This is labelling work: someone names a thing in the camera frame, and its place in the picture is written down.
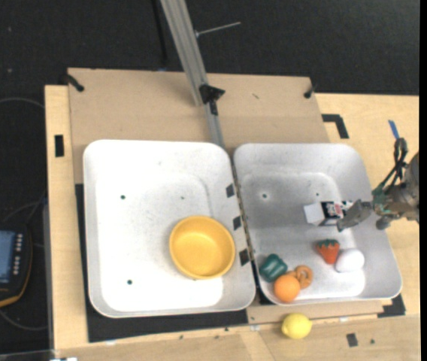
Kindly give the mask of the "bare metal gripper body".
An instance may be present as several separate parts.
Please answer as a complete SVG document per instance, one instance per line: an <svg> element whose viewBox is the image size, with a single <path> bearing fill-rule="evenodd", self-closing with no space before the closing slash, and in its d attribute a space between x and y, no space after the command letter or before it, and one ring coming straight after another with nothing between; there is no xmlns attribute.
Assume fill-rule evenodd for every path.
<svg viewBox="0 0 427 361"><path fill-rule="evenodd" d="M419 221L419 185L402 183L390 188L384 209L394 219Z"/></svg>

